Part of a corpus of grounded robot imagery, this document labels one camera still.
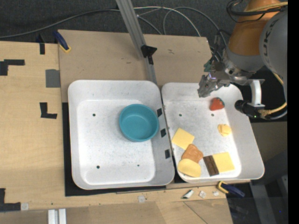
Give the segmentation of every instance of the small yellow object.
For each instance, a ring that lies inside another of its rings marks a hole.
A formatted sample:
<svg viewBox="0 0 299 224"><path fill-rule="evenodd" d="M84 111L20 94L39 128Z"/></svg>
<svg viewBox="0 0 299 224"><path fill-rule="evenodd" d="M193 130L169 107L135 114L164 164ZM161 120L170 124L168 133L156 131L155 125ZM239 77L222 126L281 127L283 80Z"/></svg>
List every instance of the small yellow object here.
<svg viewBox="0 0 299 224"><path fill-rule="evenodd" d="M193 140L194 136L192 134L184 129L178 128L171 141L186 150L188 145L193 143Z"/></svg>
<svg viewBox="0 0 299 224"><path fill-rule="evenodd" d="M225 137L225 136L228 136L232 132L232 129L228 125L221 124L221 125L218 125L218 131L222 136Z"/></svg>
<svg viewBox="0 0 299 224"><path fill-rule="evenodd" d="M219 173L232 171L235 169L232 159L228 152L213 154Z"/></svg>
<svg viewBox="0 0 299 224"><path fill-rule="evenodd" d="M217 185L217 188L221 191L221 192L224 192L225 194L229 193L229 191L227 191L226 189L224 189L221 184L227 184L226 182L224 181L220 181Z"/></svg>
<svg viewBox="0 0 299 224"><path fill-rule="evenodd" d="M61 50L63 50L65 53L69 53L71 51L71 47L68 46L69 48L66 50L64 49L64 47L62 45L59 45L59 47L61 48Z"/></svg>
<svg viewBox="0 0 299 224"><path fill-rule="evenodd" d="M201 167L191 159L181 159L178 162L178 171L191 177L200 177Z"/></svg>

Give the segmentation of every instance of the white tray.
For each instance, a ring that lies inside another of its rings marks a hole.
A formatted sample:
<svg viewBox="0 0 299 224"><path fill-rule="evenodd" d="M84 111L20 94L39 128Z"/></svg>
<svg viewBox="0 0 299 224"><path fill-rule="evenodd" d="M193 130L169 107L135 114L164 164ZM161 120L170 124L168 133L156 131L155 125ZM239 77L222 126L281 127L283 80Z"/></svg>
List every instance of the white tray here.
<svg viewBox="0 0 299 224"><path fill-rule="evenodd" d="M160 186L174 177L159 88L150 81L78 80L68 89L72 177L82 189ZM161 110L151 140L131 142L118 124L122 109Z"/></svg>
<svg viewBox="0 0 299 224"><path fill-rule="evenodd" d="M193 144L209 156L229 152L234 171L210 176L202 160L201 176L194 178L182 174L180 177L190 183L258 179L264 174L263 161L257 147L249 118L235 109L235 102L242 99L240 90L234 86L222 87L211 93L211 96L199 98L198 83L167 83L162 87L162 97L170 139L178 128L195 136ZM212 98L220 97L225 104L221 110L209 109ZM217 126L228 124L232 133L223 137ZM184 149L172 144L176 166L181 160Z"/></svg>

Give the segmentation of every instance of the yellow cable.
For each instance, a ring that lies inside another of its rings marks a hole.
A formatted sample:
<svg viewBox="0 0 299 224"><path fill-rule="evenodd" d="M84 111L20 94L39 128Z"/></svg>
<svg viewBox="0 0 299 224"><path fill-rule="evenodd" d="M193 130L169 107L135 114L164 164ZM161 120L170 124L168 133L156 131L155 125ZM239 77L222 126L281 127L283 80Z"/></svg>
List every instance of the yellow cable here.
<svg viewBox="0 0 299 224"><path fill-rule="evenodd" d="M278 74L273 72L273 75L276 77L276 79L281 83L284 84L283 80L279 77ZM277 111L282 110L283 108L285 108L287 106L287 103L285 102L282 106L280 106L279 108L273 109L273 110L258 110L259 113L261 113L261 116L265 117L269 114L273 114Z"/></svg>
<svg viewBox="0 0 299 224"><path fill-rule="evenodd" d="M263 9L266 9L266 8L281 7L281 6L286 6L286 5L288 5L288 2L274 3L274 4L269 4L269 5L266 5L266 6L262 6L262 7L256 7L256 8L250 9L246 12L256 12L256 11L263 10Z"/></svg>
<svg viewBox="0 0 299 224"><path fill-rule="evenodd" d="M276 73L273 72L273 75L276 77L276 79L277 79L281 84L284 84L283 80L279 77L278 74L276 74Z"/></svg>

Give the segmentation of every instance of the wooden table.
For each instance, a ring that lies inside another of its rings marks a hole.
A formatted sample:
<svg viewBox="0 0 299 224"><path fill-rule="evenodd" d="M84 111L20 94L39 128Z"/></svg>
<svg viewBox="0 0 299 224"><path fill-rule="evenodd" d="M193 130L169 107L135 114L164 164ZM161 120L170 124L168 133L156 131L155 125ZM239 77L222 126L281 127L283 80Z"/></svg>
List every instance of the wooden table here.
<svg viewBox="0 0 299 224"><path fill-rule="evenodd" d="M57 44L45 44L41 55L38 43L0 42L0 61L25 60L24 66L11 65L8 75L0 76L0 188L6 188L5 203L29 206L29 211L0 213L0 224L13 219L25 222L33 216L39 223L46 217L43 210L61 208L67 208L71 223L96 223L99 216L103 223L121 219L128 223L232 223L225 194L213 195L215 183L171 183L165 190L65 197L62 102L67 102L68 85L86 78L147 78L128 34L60 32L67 41L78 41L69 44L70 54ZM159 87L167 82L199 82L203 64L211 56L206 38L145 38L148 45L158 47L154 66ZM61 88L46 87L45 73L52 69L60 70ZM41 118L41 102L48 103L48 113L56 113L56 119ZM181 199L191 189L194 194ZM200 191L206 192L205 199ZM138 196L144 196L145 203L138 203Z"/></svg>

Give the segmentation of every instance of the blue bowl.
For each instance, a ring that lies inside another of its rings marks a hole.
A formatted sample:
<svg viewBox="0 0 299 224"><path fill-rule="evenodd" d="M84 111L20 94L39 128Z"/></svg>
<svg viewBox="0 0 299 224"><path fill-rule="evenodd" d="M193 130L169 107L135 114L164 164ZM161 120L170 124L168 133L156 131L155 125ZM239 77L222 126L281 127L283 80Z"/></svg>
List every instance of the blue bowl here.
<svg viewBox="0 0 299 224"><path fill-rule="evenodd" d="M133 104L121 111L119 125L128 140L143 142L156 135L159 129L159 120L156 113L149 107Z"/></svg>

